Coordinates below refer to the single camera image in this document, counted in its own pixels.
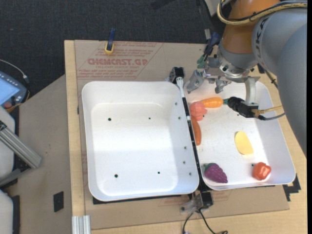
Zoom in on purple grapes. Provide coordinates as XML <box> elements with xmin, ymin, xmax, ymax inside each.
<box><xmin>203</xmin><ymin>162</ymin><xmax>229</xmax><ymax>184</ymax></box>

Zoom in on yellow oval slice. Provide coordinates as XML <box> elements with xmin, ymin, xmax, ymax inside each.
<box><xmin>234</xmin><ymin>131</ymin><xmax>254</xmax><ymax>156</ymax></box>

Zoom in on brown cardboard board red print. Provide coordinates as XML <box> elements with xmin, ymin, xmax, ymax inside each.
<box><xmin>74</xmin><ymin>39</ymin><xmax>297</xmax><ymax>230</ymax></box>

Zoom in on orange carrot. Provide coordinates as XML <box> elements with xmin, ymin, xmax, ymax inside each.
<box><xmin>200</xmin><ymin>96</ymin><xmax>229</xmax><ymax>109</ymax></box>

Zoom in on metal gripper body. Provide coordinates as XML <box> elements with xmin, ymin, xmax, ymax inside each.
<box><xmin>202</xmin><ymin>56</ymin><xmax>252</xmax><ymax>83</ymax></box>

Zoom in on orange bell pepper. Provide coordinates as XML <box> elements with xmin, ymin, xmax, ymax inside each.
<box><xmin>252</xmin><ymin>162</ymin><xmax>272</xmax><ymax>181</ymax></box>

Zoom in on pink lumpy toy food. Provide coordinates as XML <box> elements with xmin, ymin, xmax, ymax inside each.
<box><xmin>189</xmin><ymin>101</ymin><xmax>208</xmax><ymax>122</ymax></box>

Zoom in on white plastic tray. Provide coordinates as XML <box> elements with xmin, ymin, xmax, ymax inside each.
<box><xmin>81</xmin><ymin>80</ymin><xmax>200</xmax><ymax>202</ymax></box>
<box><xmin>184</xmin><ymin>78</ymin><xmax>296</xmax><ymax>191</ymax></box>

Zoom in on thin black and white rod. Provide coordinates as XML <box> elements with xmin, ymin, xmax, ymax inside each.
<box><xmin>175</xmin><ymin>76</ymin><xmax>203</xmax><ymax>193</ymax></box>

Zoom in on orange sausage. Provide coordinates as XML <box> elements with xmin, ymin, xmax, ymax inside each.
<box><xmin>190</xmin><ymin>115</ymin><xmax>202</xmax><ymax>147</ymax></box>

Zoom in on black cylinder on white bracket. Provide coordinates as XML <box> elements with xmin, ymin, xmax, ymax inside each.
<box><xmin>227</xmin><ymin>76</ymin><xmax>261</xmax><ymax>119</ymax></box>

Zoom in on black block with thin wires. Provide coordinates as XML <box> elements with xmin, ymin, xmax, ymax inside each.
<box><xmin>179</xmin><ymin>191</ymin><xmax>215</xmax><ymax>215</ymax></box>
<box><xmin>167</xmin><ymin>66</ymin><xmax>185</xmax><ymax>84</ymax></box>

